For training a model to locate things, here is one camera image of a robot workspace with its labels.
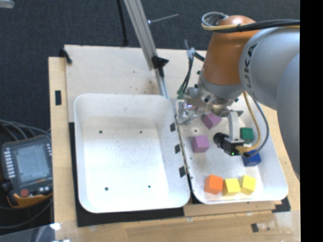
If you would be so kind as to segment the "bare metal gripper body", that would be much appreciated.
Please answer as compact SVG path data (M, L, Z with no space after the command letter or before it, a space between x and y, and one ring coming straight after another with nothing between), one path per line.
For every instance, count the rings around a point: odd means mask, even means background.
M186 109L198 113L213 112L226 115L235 99L221 99L203 87L189 87L186 90Z

